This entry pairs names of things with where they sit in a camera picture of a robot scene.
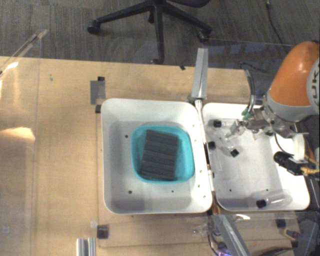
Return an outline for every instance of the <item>office chair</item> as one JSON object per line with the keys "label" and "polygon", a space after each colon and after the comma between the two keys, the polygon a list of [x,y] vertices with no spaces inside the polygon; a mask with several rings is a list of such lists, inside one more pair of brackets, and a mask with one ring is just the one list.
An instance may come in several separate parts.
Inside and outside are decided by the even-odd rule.
{"label": "office chair", "polygon": [[[210,0],[168,0],[184,6],[201,8],[209,3]],[[185,13],[184,11],[176,8],[167,2],[167,0],[145,0],[142,3],[134,6],[125,8],[123,10],[108,14],[103,17],[99,17],[92,21],[92,24],[88,26],[87,30],[90,34],[98,34],[100,32],[100,25],[122,18],[130,17],[137,14],[150,12],[148,22],[154,24],[157,48],[158,48],[158,59],[153,59],[152,64],[162,64],[165,60],[165,46],[164,46],[164,27],[163,27],[163,13],[174,16],[182,21],[185,21],[191,25],[199,27],[201,31],[198,33],[200,40],[209,38],[212,28],[198,20],[195,17]]]}

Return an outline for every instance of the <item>gray carpet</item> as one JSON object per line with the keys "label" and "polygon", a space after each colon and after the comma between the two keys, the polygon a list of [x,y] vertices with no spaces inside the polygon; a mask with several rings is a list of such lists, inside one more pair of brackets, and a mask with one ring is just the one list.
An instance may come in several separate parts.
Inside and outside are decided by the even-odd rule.
{"label": "gray carpet", "polygon": [[[43,58],[148,63],[157,57],[154,26],[146,13],[103,24],[90,21],[142,0],[0,0],[0,55],[11,55],[34,31],[48,29]],[[319,39],[320,2],[271,0],[270,15],[283,44]],[[212,26],[211,38],[280,43],[268,20],[266,0],[212,0],[203,8],[177,7]],[[165,15],[167,65],[194,64],[198,29]]]}

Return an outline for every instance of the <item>blue plastic container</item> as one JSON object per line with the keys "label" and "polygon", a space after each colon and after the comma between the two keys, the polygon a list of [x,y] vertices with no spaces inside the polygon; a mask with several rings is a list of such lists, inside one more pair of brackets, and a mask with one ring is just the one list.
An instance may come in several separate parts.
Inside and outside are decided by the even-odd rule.
{"label": "blue plastic container", "polygon": [[[177,155],[173,180],[151,180],[139,175],[147,130],[167,133],[178,137]],[[195,172],[194,155],[189,135],[179,127],[170,125],[143,125],[136,128],[131,134],[131,161],[134,174],[142,181],[157,184],[174,184],[185,182]]]}

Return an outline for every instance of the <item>wooden table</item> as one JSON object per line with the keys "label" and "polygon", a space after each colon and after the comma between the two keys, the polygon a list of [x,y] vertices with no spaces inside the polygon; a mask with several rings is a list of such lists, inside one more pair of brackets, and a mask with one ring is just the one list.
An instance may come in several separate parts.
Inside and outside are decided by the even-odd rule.
{"label": "wooden table", "polygon": [[[34,65],[37,60],[25,61]],[[101,148],[101,135],[96,106],[90,104],[90,81],[105,77],[108,99],[185,101],[191,92],[193,75],[193,67],[182,70],[179,66],[40,59],[34,172],[22,180],[32,187],[11,198],[27,205],[24,210],[31,225],[26,225],[25,230],[31,234],[31,240],[25,237],[18,241],[14,232],[1,240],[14,241],[16,250],[31,244],[32,256],[75,255],[76,239],[95,237],[97,223],[132,222],[131,216],[102,214],[108,210],[101,207],[102,157],[97,150]],[[249,99],[249,86],[242,70],[210,68],[207,87],[208,102],[247,103]],[[0,132],[1,141],[9,147],[13,139],[4,137]],[[25,159],[24,154],[21,152],[21,159]],[[8,179],[8,183],[14,184],[19,175]],[[13,225],[15,216],[9,222]],[[99,243],[97,255],[210,255],[207,241],[201,239],[184,244],[151,244],[103,247]],[[261,247],[256,241],[250,246],[257,250]]]}

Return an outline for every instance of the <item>white plastic tray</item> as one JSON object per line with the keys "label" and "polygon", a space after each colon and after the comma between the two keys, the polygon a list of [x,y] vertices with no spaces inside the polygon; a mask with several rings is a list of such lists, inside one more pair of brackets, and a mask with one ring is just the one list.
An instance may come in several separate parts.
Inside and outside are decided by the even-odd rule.
{"label": "white plastic tray", "polygon": [[[186,102],[108,99],[101,108],[104,203],[116,214],[203,213],[212,192],[197,110]],[[190,136],[194,175],[186,182],[154,184],[133,171],[130,136],[144,124],[175,123]]]}
{"label": "white plastic tray", "polygon": [[[210,120],[242,119],[241,112],[246,105],[208,103],[203,107],[203,119],[206,139],[210,141],[213,130],[208,126]],[[278,136],[284,150],[293,153],[292,139]],[[274,136],[263,136],[253,139],[251,131],[247,130],[240,137],[232,140],[240,152],[235,158],[219,153],[221,170],[215,172],[213,184],[218,203],[229,211],[258,211],[253,195],[260,194],[263,198],[277,191],[285,191],[292,201],[287,205],[275,203],[273,207],[263,210],[297,211],[304,210],[310,204],[309,192],[303,176],[294,176],[274,160],[275,152],[280,151]]]}

